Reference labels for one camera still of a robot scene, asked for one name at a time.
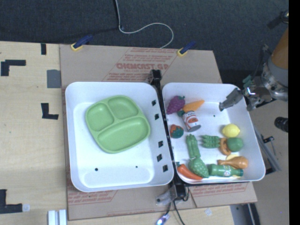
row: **divided plate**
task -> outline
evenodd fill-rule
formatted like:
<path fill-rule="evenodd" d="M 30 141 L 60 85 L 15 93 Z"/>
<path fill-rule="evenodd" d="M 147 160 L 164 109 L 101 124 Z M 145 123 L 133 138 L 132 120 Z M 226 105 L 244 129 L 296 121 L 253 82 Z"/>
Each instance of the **divided plate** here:
<path fill-rule="evenodd" d="M 86 111 L 85 120 L 99 147 L 108 153 L 130 149 L 150 134 L 143 112 L 126 96 L 113 96 L 93 104 Z"/>

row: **toy lemon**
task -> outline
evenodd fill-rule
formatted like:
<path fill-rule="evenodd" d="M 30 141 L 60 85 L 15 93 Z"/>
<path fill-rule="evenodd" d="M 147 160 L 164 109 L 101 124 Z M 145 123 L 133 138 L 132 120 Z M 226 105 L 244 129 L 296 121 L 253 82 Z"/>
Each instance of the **toy lemon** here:
<path fill-rule="evenodd" d="M 226 137 L 236 137 L 240 133 L 240 129 L 233 123 L 227 124 L 223 129 L 222 133 Z"/>

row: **dark carpet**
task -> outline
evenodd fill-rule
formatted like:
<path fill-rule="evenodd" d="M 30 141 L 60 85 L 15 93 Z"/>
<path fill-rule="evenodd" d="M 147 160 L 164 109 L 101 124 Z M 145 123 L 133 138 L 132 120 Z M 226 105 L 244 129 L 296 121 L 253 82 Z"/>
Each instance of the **dark carpet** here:
<path fill-rule="evenodd" d="M 289 0 L 117 0 L 124 31 L 164 23 L 174 32 L 166 48 L 195 41 L 213 50 L 223 82 L 240 85 L 257 65 L 261 46 L 272 51 L 288 27 L 268 24 Z M 171 32 L 162 25 L 135 34 L 118 30 L 114 0 L 0 0 L 0 40 L 71 44 L 92 34 L 91 45 L 162 47 Z"/>

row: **cardboard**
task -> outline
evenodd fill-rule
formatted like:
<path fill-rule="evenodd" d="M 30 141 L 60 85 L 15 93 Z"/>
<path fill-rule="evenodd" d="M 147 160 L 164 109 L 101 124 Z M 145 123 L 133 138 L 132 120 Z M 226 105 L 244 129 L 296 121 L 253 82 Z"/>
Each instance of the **cardboard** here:
<path fill-rule="evenodd" d="M 100 218 L 165 211 L 155 197 L 168 186 L 84 193 L 76 190 L 69 176 L 68 131 L 66 125 L 66 87 L 73 82 L 147 82 L 152 69 L 159 69 L 161 85 L 171 82 L 221 83 L 212 51 L 190 50 L 178 57 L 175 49 L 134 48 L 85 45 L 74 52 L 60 45 L 63 121 L 67 168 L 68 219 Z M 257 201 L 251 182 L 190 187 L 191 196 L 179 202 L 178 209 L 204 208 Z"/>

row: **orange carrot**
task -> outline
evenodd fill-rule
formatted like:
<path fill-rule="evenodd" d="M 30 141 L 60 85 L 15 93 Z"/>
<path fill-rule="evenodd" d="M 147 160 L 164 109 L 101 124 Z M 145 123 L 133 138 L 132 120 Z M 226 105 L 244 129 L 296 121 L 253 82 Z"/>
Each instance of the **orange carrot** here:
<path fill-rule="evenodd" d="M 187 166 L 185 166 L 184 164 L 181 164 L 180 166 L 177 167 L 177 171 L 182 174 L 183 176 L 190 178 L 190 179 L 194 179 L 194 180 L 201 180 L 202 177 L 192 173 Z"/>
<path fill-rule="evenodd" d="M 192 103 L 185 104 L 182 108 L 182 110 L 187 113 L 189 111 L 196 111 L 202 104 L 204 103 L 204 100 L 195 101 Z"/>

